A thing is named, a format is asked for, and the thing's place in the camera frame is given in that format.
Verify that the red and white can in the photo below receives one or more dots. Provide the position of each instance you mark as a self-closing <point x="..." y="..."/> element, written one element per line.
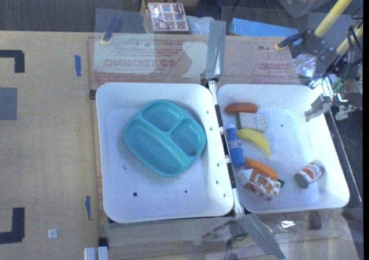
<point x="309" y="175"/>

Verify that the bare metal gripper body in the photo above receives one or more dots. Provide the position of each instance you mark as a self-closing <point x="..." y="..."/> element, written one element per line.
<point x="322" y="87"/>

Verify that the blue foam block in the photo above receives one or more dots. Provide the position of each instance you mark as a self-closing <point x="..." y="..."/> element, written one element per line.
<point x="259" y="28"/>

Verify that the brown cardboard board red print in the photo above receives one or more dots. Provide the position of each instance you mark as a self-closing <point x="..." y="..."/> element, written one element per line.
<point x="245" y="61"/>

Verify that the orange carrot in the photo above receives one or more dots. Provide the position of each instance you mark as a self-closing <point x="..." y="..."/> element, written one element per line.
<point x="261" y="168"/>

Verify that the white and green carton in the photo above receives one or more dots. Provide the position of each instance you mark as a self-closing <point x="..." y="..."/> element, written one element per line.
<point x="253" y="122"/>

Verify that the thin black and white rod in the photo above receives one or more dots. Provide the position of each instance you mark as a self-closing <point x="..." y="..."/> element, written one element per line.
<point x="231" y="173"/>

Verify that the blue bottle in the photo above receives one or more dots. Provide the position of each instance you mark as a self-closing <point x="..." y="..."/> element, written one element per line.
<point x="235" y="147"/>

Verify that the orange and white carton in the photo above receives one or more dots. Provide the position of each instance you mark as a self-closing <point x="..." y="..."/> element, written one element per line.
<point x="263" y="185"/>

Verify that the blue divided plate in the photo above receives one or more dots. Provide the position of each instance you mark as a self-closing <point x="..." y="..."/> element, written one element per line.
<point x="161" y="140"/>

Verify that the patterned square box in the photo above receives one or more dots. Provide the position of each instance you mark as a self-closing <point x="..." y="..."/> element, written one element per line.
<point x="168" y="17"/>

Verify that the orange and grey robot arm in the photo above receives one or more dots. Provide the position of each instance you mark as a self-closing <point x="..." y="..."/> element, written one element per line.
<point x="325" y="51"/>

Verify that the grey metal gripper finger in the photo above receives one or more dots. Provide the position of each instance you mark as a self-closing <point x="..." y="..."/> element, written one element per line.
<point x="318" y="106"/>
<point x="345" y="109"/>

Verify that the white plastic tray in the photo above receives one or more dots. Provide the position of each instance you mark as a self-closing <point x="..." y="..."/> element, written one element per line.
<point x="161" y="198"/>
<point x="297" y="143"/>

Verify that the orange sausage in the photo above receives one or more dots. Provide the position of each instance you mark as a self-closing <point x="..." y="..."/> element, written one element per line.
<point x="240" y="108"/>

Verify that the yellow banana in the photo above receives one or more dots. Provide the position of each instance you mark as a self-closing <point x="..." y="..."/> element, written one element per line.
<point x="255" y="137"/>

